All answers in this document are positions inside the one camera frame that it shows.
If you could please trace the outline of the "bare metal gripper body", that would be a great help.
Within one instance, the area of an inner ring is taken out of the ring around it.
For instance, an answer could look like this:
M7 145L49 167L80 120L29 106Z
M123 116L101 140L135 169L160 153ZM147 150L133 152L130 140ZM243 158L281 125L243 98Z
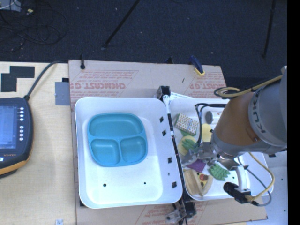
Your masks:
M198 157L200 159L217 160L219 159L219 148L213 142L202 142L199 145Z

